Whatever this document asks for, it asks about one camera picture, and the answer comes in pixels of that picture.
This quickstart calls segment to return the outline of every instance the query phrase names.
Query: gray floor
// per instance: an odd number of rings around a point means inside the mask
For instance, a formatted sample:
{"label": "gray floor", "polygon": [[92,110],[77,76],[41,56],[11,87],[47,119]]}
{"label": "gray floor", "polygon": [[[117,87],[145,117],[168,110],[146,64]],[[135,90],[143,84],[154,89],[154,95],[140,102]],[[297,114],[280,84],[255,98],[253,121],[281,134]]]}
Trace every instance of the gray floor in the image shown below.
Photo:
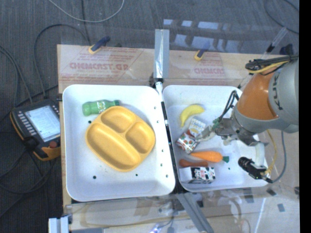
{"label": "gray floor", "polygon": [[[122,0],[53,1],[75,17],[99,20],[113,14]],[[89,45],[105,35],[111,37],[108,46],[152,48],[153,31],[165,28],[171,31],[173,50],[196,50],[208,40],[210,51],[261,54],[286,27],[288,33],[272,53],[279,54],[289,44],[292,48],[287,51],[299,53],[299,0],[125,0],[116,16],[101,23],[70,18],[48,0],[0,0],[0,11],[0,232],[4,233],[46,232],[47,219],[62,215],[59,158],[51,166],[24,153],[17,166],[1,176],[23,150],[7,113],[28,98],[5,53],[20,67],[31,96],[38,94],[34,101],[43,99],[39,75],[47,97],[56,99],[56,44]],[[42,186],[24,193],[49,170]]]}

